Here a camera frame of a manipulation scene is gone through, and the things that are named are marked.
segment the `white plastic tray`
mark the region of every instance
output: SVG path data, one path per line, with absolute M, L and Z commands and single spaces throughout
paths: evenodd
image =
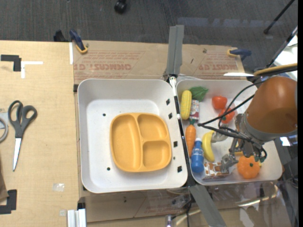
M 182 138 L 174 95 L 167 82 L 87 79 L 79 84 L 78 103 L 81 177 L 87 190 L 94 193 L 126 192 L 177 188 L 185 184 L 187 168 Z M 122 113 L 152 113 L 165 121 L 172 145 L 172 158 L 167 167 L 130 173 L 115 165 L 110 151 L 110 124 Z
M 213 96 L 225 96 L 228 98 L 227 105 L 232 101 L 232 99 L 246 86 L 251 85 L 251 82 L 245 80 L 182 80 L 177 84 L 177 94 L 179 100 L 181 99 L 182 92 L 191 87 L 202 86 L 208 89 L 208 92 L 205 95 L 205 98 L 202 102 L 199 103 L 199 123 L 206 122 L 218 116 L 219 111 L 215 110 L 212 106 L 212 97 Z M 235 105 L 240 104 L 245 99 L 250 97 L 257 90 L 256 86 L 252 86 L 245 90 L 235 101 Z M 237 110 L 237 113 L 244 113 L 247 109 L 249 103 L 247 102 L 244 106 L 240 107 Z M 188 120 L 183 120 L 183 129 L 184 132 L 186 127 L 189 125 Z M 208 124 L 218 128 L 218 120 Z M 197 137 L 202 138 L 204 133 L 209 132 L 210 130 L 203 127 L 198 127 L 195 124 Z M 234 119 L 230 123 L 230 127 L 235 129 Z M 228 153 L 232 143 L 232 138 L 228 137 L 226 140 L 221 142 L 212 143 L 212 149 L 215 156 L 215 162 L 220 162 L 222 156 Z M 282 175 L 282 164 L 278 152 L 276 150 L 275 144 L 273 141 L 270 141 L 264 145 L 264 149 L 267 152 L 267 158 L 262 163 L 261 170 L 256 178 L 253 179 L 244 179 L 239 175 L 236 165 L 230 168 L 232 173 L 223 179 L 211 179 L 211 180 L 202 180 L 204 173 L 193 173 L 194 179 L 202 185 L 219 185 L 227 183 L 243 183 L 243 182 L 256 182 L 256 181 L 274 181 L 281 177 Z

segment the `caster wheel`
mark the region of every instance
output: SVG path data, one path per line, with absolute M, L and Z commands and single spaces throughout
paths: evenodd
M 126 3 L 122 2 L 121 0 L 118 0 L 115 4 L 115 11 L 118 13 L 124 13 L 126 9 Z

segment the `carrot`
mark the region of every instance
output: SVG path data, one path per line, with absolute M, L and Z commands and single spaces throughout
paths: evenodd
M 185 141 L 187 144 L 189 157 L 191 157 L 191 152 L 194 148 L 195 140 L 196 140 L 196 128 L 194 127 L 195 122 L 196 122 L 195 119 L 190 119 L 189 120 L 190 125 L 186 128 L 185 131 Z

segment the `blue clamp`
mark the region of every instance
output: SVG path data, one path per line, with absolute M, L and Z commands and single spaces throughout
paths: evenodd
M 236 57 L 237 55 L 241 56 L 241 60 L 243 61 L 246 56 L 251 55 L 251 51 L 246 50 L 246 49 L 236 49 L 236 50 L 227 50 L 227 55 L 231 57 Z
M 76 48 L 81 54 L 85 54 L 87 52 L 87 47 L 83 44 L 80 36 L 73 29 L 70 30 L 71 40 L 76 42 Z

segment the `scissor blade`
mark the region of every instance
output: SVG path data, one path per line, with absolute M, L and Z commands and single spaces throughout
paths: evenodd
M 14 151 L 14 162 L 13 162 L 13 171 L 16 169 L 19 151 L 20 151 L 20 145 L 21 145 L 21 138 L 16 138 L 16 144 L 15 144 L 15 151 Z

